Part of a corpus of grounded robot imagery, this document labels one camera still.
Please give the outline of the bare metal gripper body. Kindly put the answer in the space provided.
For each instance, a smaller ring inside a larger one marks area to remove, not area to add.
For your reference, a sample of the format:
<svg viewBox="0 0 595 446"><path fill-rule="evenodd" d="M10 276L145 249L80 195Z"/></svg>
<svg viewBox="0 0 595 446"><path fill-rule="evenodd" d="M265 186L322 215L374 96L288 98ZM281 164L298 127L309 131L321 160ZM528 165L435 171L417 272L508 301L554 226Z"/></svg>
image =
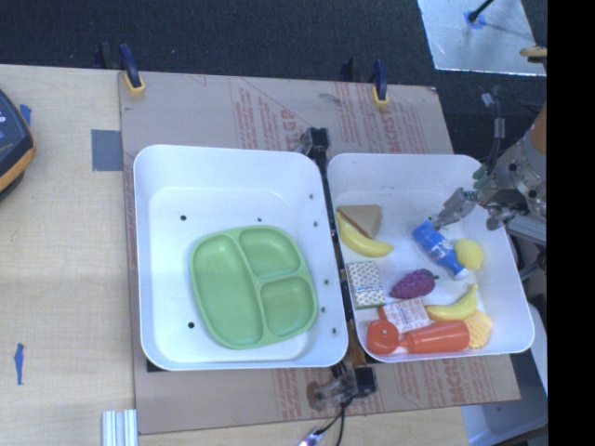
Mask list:
<svg viewBox="0 0 595 446"><path fill-rule="evenodd" d="M531 148L509 148L487 181L477 187L477 202L513 214L547 215L546 156Z"/></svg>

